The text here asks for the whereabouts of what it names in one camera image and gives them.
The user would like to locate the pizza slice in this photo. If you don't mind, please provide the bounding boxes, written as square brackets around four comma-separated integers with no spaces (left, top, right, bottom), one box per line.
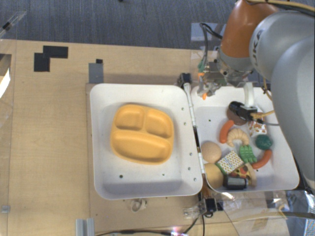
[230,163,257,187]

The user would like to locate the brown biscuit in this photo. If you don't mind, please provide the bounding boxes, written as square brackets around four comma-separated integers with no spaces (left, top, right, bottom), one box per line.
[226,107,247,126]

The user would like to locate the white plastic tray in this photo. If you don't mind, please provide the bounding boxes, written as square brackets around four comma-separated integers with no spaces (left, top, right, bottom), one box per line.
[190,85,300,193]
[89,83,204,201]

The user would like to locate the white and brown carton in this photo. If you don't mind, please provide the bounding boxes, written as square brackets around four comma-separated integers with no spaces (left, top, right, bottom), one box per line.
[248,120,268,138]

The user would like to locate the white and yellow patterned packet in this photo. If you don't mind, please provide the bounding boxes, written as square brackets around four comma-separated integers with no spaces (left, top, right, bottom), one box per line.
[217,150,245,175]

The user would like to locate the orange divided plate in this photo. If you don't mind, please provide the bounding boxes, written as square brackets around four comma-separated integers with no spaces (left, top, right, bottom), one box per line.
[110,104,175,166]

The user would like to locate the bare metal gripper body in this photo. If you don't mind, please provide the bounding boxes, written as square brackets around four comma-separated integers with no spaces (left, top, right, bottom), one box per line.
[203,61,251,88]

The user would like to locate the thin black and white rod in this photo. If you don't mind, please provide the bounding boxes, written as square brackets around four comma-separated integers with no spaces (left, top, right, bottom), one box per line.
[183,83,205,175]

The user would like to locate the orange sausage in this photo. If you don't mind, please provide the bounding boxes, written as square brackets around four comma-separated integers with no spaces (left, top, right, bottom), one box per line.
[220,119,235,144]
[251,149,273,170]

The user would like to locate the beige egg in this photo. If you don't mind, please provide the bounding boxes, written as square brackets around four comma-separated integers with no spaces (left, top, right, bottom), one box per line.
[201,141,222,164]

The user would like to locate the yellow round bread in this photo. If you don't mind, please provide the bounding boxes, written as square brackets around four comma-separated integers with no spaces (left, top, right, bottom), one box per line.
[203,163,224,189]

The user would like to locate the green broccoli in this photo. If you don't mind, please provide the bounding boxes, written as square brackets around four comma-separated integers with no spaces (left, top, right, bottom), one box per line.
[255,134,273,150]

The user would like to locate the green grapes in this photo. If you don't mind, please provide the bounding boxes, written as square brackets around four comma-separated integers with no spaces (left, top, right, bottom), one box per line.
[239,145,258,164]

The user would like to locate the beige croissant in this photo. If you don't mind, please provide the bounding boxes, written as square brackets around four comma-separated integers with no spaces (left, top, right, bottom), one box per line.
[226,128,250,147]

